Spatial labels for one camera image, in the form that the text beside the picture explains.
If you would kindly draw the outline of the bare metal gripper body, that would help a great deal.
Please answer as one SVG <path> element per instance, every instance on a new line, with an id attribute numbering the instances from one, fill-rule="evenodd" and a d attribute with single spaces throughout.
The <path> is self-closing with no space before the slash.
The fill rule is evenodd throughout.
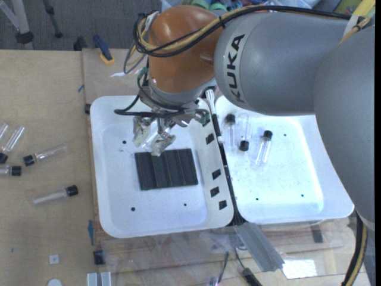
<path id="1" fill-rule="evenodd" d="M 202 126 L 209 124 L 209 110 L 200 107 L 199 99 L 175 105 L 148 90 L 140 90 L 138 95 L 144 104 L 151 107 L 156 118 L 163 119 L 165 123 L 173 122 L 180 127 L 189 126 L 193 120 Z"/>

